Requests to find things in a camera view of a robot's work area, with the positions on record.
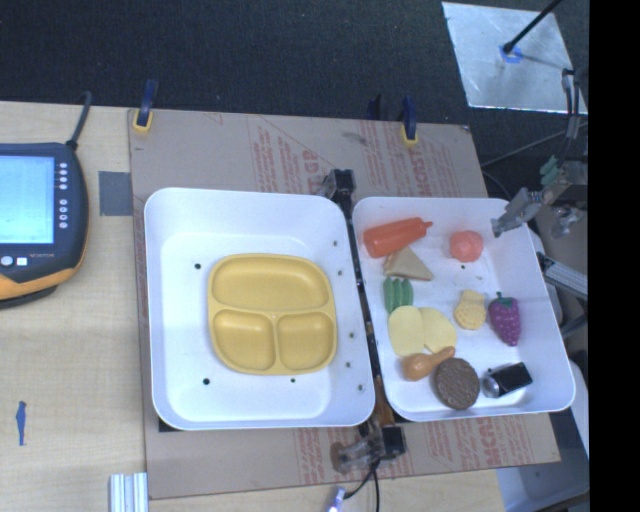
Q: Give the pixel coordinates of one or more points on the green toy pea pods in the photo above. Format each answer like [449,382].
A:
[397,295]

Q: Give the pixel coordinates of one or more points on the brown round toy biscuit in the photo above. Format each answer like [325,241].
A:
[456,384]

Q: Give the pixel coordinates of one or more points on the orange toy chicken drumstick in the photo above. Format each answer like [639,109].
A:
[420,366]

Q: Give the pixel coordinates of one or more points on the orange toy bottle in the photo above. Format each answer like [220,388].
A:
[390,236]

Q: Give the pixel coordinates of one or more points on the yellow divided plate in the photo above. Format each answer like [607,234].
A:
[270,285]

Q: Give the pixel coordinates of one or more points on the thin black and white rod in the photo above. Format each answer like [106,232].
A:
[364,300]

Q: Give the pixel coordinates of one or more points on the brown cardboard board red print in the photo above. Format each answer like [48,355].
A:
[240,150]

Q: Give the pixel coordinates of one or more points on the black and silver block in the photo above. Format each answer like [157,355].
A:
[512,379]

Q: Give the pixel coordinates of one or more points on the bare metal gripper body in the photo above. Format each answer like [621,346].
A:
[570,185]

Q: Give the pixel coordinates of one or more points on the pink rounded toy food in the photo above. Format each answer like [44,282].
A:
[466,246]

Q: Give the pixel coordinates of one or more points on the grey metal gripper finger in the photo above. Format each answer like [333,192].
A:
[567,220]
[515,210]

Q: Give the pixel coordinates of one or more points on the white plastic tray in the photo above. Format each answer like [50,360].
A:
[540,320]
[180,400]

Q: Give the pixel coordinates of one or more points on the yellow toy potato slice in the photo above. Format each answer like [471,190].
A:
[440,330]
[405,330]

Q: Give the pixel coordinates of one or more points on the purple toy grapes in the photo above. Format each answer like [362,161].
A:
[505,320]

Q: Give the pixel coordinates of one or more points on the tan toy sandwich triangle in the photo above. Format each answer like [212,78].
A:
[409,265]

